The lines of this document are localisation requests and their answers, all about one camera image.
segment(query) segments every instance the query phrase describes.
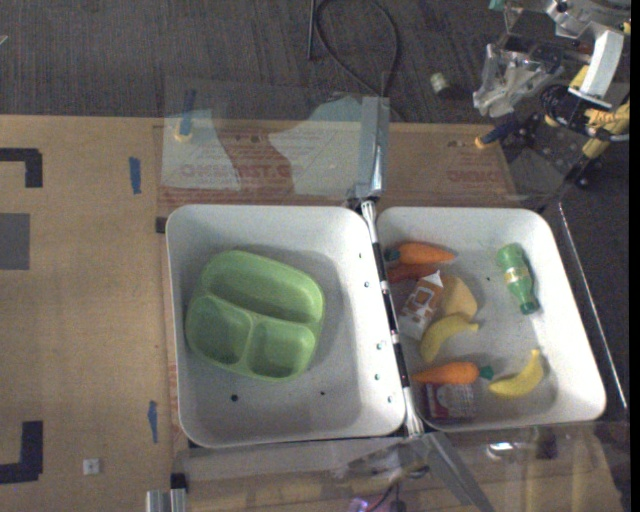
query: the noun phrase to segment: green plate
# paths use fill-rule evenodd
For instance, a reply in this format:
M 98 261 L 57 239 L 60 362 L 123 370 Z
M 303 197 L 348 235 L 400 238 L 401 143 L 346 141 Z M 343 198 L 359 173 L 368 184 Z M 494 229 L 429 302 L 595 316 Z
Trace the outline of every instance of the green plate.
M 187 308 L 195 354 L 228 370 L 288 381 L 309 365 L 324 294 L 308 274 L 264 256 L 227 251 L 206 265 Z

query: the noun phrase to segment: white plastic container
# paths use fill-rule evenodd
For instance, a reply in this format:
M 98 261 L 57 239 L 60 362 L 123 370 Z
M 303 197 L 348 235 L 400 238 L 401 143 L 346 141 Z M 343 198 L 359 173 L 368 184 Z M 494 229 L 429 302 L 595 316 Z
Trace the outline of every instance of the white plastic container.
M 169 217 L 178 408 L 200 446 L 372 437 L 397 430 L 405 406 L 369 231 L 345 208 L 185 206 Z M 208 365 L 184 339 L 185 308 L 207 261 L 243 249 L 312 276 L 325 320 L 309 368 L 265 382 Z
M 474 385 L 478 414 L 470 423 L 429 421 L 420 389 L 414 389 L 418 412 L 431 426 L 445 431 L 501 429 L 598 418 L 606 405 L 602 379 L 584 330 L 553 233 L 539 215 L 523 209 L 391 208 L 378 218 L 382 247 L 422 241 L 457 254 L 442 272 L 462 278 L 478 301 L 478 332 L 446 341 L 434 363 L 468 360 L 490 364 L 496 377 L 518 372 L 531 349 L 540 348 L 547 375 L 529 395 L 500 399 L 479 379 Z M 497 251 L 519 242 L 535 274 L 541 308 L 522 315 L 507 290 Z M 393 286 L 396 310 L 410 287 Z M 425 369 L 418 343 L 401 337 L 410 374 Z
M 167 224 L 182 427 L 210 447 L 375 437 L 390 434 L 406 414 L 402 387 L 371 240 L 364 220 L 337 207 L 186 206 Z M 425 241 L 452 249 L 443 267 L 464 279 L 479 303 L 477 333 L 447 341 L 437 362 L 491 364 L 498 375 L 518 371 L 539 347 L 548 375 L 530 395 L 500 400 L 479 381 L 478 416 L 471 423 L 429 421 L 446 431 L 500 429 L 588 421 L 606 397 L 553 234 L 528 210 L 391 208 L 378 219 L 382 247 Z M 519 242 L 531 262 L 541 310 L 524 316 L 495 261 L 499 248 Z M 326 297 L 317 353 L 288 383 L 270 383 L 207 365 L 184 340 L 185 307 L 211 256 L 244 249 L 307 272 Z M 396 311 L 402 286 L 392 288 Z M 402 338 L 409 373 L 425 367 L 417 343 Z

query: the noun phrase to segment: toy banana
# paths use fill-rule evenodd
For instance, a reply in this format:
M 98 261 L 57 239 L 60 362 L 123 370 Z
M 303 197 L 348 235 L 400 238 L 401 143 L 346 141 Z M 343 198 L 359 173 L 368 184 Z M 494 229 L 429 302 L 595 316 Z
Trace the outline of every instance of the toy banana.
M 470 323 L 463 314 L 445 316 L 432 323 L 420 342 L 420 355 L 425 363 L 432 363 L 442 344 L 462 331 L 477 331 L 478 324 Z
M 501 398 L 518 398 L 531 393 L 543 376 L 540 351 L 535 349 L 531 351 L 531 358 L 520 373 L 492 382 L 489 384 L 489 391 Z

